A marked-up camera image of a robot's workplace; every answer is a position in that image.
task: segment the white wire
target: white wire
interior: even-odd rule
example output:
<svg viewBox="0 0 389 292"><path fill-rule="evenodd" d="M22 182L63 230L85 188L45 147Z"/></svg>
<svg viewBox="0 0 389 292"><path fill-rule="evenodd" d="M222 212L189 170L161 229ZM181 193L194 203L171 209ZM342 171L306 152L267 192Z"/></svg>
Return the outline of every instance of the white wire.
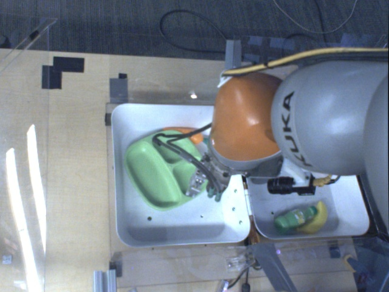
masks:
<svg viewBox="0 0 389 292"><path fill-rule="evenodd" d="M357 5L358 0L355 0L354 5L353 5L353 8L351 9L351 13L350 13L349 17L347 17L347 19L346 19L343 23L341 23L340 26L338 26L337 28L332 29L332 30L330 30L330 31L327 31L327 32L316 32L316 31L314 31L314 30L305 28L304 26L302 26L301 24L299 24L296 20L294 20L291 16L289 16L289 14L287 14L286 11L280 7L280 5L277 3L276 0L273 0L273 2L274 2L274 4L277 6L277 8L278 8L282 13L284 13L284 15L285 15L286 17L288 17L293 23L295 23L295 24L296 24L298 27L300 27L301 29L304 29L305 31L310 32L310 33L316 33L316 34L318 34L318 35L325 35L325 34L327 34L327 33L333 33L333 32L335 32L335 31L339 30L340 28L342 28L342 27L349 21L349 19L350 19L350 18L352 17L352 15L354 14L354 11L355 11L355 8L356 8L356 5Z"/></svg>

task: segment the gray carpet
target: gray carpet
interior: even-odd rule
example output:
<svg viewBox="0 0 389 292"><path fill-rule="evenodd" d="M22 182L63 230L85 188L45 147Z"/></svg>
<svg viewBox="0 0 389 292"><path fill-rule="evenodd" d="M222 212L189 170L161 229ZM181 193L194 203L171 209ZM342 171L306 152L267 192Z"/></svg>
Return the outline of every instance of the gray carpet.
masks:
<svg viewBox="0 0 389 292"><path fill-rule="evenodd" d="M307 28L321 30L313 0L277 1ZM354 3L354 0L316 1L325 30L341 24ZM323 35L301 30L276 8L272 0L0 0L0 34L8 37L14 46L41 18L57 18L50 30L51 50L223 59L223 54L192 52L168 44L160 35L159 21L165 12L173 9L204 15L227 38L241 39L246 57L251 56L253 60L263 54L265 48L273 51L267 54L268 57L277 57L287 54L288 48L293 52L324 44ZM326 45L385 44L388 10L389 0L359 0L350 21L326 36ZM169 16L164 30L170 39L183 46L224 50L223 38L193 15ZM296 33L304 35L285 40ZM35 45L35 48L45 47L44 42Z"/></svg>

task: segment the plastic bottle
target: plastic bottle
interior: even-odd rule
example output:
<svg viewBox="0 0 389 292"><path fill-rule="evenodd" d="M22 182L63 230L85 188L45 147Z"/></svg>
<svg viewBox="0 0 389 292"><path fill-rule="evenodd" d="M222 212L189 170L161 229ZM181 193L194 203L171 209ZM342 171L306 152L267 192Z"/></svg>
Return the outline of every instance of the plastic bottle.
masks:
<svg viewBox="0 0 389 292"><path fill-rule="evenodd" d="M287 214L281 215L274 220L274 225L279 231L288 231L293 228L304 225L307 221L313 219L317 214L317 209L311 206L305 210L292 210Z"/></svg>

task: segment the banana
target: banana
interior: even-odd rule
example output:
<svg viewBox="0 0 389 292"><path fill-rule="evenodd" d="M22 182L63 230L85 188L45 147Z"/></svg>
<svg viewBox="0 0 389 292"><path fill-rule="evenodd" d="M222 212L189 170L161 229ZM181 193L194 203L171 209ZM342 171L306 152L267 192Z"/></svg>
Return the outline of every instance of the banana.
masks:
<svg viewBox="0 0 389 292"><path fill-rule="evenodd" d="M297 228L297 231L305 234L315 234L323 227L328 218L327 207L324 202L319 201L316 204L317 214L314 218L303 226Z"/></svg>

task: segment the green tray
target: green tray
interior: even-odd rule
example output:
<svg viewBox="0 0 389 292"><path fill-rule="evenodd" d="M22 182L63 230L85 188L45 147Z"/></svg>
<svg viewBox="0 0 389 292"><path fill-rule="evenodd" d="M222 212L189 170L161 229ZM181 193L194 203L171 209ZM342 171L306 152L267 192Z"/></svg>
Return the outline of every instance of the green tray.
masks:
<svg viewBox="0 0 389 292"><path fill-rule="evenodd" d="M181 134L173 130L164 133ZM193 199L185 193L196 167L169 149L154 144L152 138L155 134L127 148L125 167L134 187L149 206L157 210L170 210ZM191 140L182 139L175 144L196 159L201 159L200 152ZM205 187L206 182L202 185L202 191Z"/></svg>

